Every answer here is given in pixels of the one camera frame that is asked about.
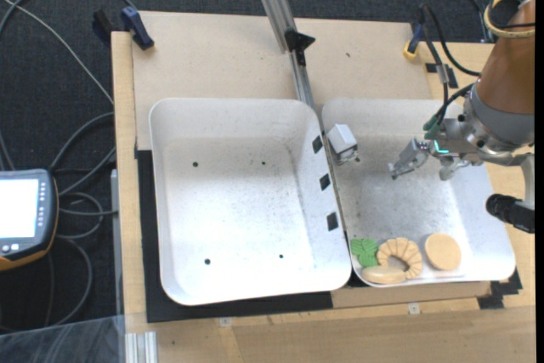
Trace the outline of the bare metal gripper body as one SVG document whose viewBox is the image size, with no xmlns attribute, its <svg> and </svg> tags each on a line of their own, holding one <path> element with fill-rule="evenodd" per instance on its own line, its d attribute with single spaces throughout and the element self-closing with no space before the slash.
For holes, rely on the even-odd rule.
<svg viewBox="0 0 544 363">
<path fill-rule="evenodd" d="M 481 99 L 452 101 L 428 124 L 433 156 L 479 165 L 519 165 L 525 155 L 517 150 L 532 143 L 532 115 L 496 109 Z"/>
</svg>

